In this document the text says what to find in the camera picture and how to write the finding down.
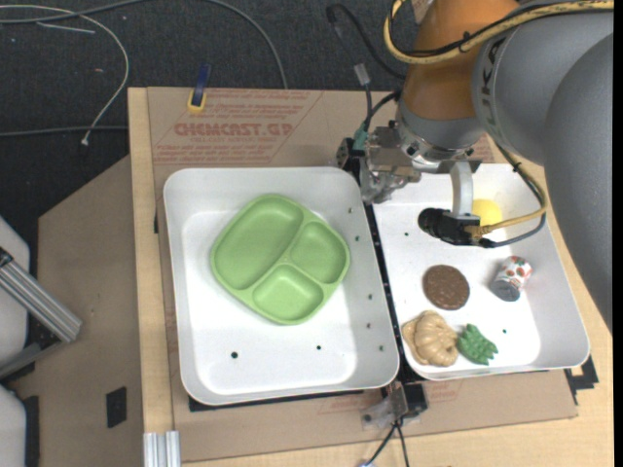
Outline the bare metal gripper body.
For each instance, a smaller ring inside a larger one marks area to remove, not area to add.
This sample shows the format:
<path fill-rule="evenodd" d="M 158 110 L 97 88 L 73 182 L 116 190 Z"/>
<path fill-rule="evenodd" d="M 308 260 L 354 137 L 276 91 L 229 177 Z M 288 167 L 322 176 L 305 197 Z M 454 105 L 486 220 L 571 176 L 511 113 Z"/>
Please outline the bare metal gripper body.
<path fill-rule="evenodd" d="M 403 127 L 377 127 L 365 142 L 365 164 L 373 173 L 399 177 L 417 174 L 449 174 L 452 168 L 466 162 L 471 172 L 481 160 L 471 159 L 466 149 L 447 149 L 434 145 Z"/>

